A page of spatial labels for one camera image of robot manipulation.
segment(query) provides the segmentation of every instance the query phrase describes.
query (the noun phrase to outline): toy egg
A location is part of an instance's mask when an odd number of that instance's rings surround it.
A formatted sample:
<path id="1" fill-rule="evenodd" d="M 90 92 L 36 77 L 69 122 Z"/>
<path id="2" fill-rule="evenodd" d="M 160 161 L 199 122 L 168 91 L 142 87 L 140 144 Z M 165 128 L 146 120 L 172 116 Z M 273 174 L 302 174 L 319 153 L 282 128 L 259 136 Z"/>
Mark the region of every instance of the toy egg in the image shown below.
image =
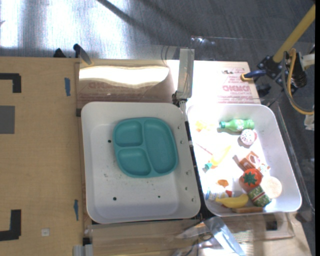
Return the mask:
<path id="1" fill-rule="evenodd" d="M 240 135 L 240 140 L 245 144 L 245 145 L 252 145 L 255 140 L 257 139 L 257 133 L 254 130 L 251 129 L 244 129 L 241 132 Z"/>

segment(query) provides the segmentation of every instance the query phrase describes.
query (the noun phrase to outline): green bottle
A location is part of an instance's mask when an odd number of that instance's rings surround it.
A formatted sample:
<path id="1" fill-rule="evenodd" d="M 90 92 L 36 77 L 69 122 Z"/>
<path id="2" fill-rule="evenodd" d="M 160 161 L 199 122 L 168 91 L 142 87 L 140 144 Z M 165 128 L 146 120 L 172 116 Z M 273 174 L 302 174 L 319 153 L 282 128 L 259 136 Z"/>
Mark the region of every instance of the green bottle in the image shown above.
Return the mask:
<path id="1" fill-rule="evenodd" d="M 229 129 L 233 132 L 241 132 L 244 129 L 253 129 L 255 128 L 255 123 L 251 119 L 232 119 L 229 122 L 221 121 L 219 122 L 220 129 Z"/>

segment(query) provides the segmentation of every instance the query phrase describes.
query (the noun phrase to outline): white tray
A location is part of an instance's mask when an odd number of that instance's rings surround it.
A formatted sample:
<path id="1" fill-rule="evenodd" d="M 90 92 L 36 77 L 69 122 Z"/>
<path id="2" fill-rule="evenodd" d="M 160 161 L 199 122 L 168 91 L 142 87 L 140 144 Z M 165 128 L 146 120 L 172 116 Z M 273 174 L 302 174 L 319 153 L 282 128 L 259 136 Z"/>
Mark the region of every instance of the white tray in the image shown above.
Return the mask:
<path id="1" fill-rule="evenodd" d="M 112 144 L 116 124 L 154 117 L 171 128 L 178 165 L 168 175 L 133 178 L 118 167 Z M 181 110 L 169 103 L 90 102 L 81 111 L 86 206 L 97 223 L 185 219 L 200 210 L 200 197 Z"/>
<path id="2" fill-rule="evenodd" d="M 268 107 L 260 104 L 197 104 L 189 106 L 187 116 L 204 197 L 208 188 L 217 188 L 214 184 L 220 179 L 228 181 L 229 186 L 225 189 L 233 191 L 235 196 L 245 193 L 239 185 L 239 177 L 243 171 L 236 164 L 233 156 L 245 157 L 250 151 L 253 151 L 271 167 L 269 175 L 278 178 L 282 183 L 281 195 L 272 199 L 271 203 L 264 208 L 264 212 L 294 212 L 301 207 L 302 197 L 279 126 L 274 113 Z M 253 145 L 247 148 L 238 143 L 239 135 L 230 135 L 227 132 L 213 130 L 213 146 L 216 149 L 223 149 L 227 146 L 231 146 L 231 148 L 218 167 L 205 172 L 205 164 L 211 155 L 197 145 L 197 140 L 200 137 L 198 131 L 196 131 L 196 122 L 204 121 L 218 126 L 219 121 L 231 119 L 252 119 L 255 123 L 254 129 L 258 138 Z M 230 208 L 204 200 L 206 207 L 217 216 L 239 215 L 239 213 L 233 213 Z"/>

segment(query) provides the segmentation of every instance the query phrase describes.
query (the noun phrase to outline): teal divided plate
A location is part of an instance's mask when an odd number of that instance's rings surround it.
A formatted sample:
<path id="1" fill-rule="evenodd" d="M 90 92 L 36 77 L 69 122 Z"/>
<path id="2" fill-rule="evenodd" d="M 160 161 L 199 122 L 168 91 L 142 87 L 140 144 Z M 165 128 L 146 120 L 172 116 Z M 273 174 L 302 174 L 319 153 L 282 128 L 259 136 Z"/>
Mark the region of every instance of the teal divided plate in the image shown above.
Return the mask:
<path id="1" fill-rule="evenodd" d="M 173 133 L 167 123 L 154 117 L 120 121 L 112 133 L 119 168 L 134 178 L 159 177 L 178 164 Z"/>

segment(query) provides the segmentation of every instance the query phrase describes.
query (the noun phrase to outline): yellow banana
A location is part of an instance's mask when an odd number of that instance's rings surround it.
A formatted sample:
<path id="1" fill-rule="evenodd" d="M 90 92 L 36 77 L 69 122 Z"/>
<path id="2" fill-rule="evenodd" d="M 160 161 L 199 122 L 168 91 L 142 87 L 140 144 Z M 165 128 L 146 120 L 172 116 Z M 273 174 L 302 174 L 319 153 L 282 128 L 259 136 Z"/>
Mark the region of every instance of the yellow banana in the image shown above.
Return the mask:
<path id="1" fill-rule="evenodd" d="M 224 197 L 224 198 L 216 198 L 215 201 L 223 204 L 228 208 L 240 208 L 244 207 L 249 200 L 247 194 L 242 194 L 238 197 Z"/>

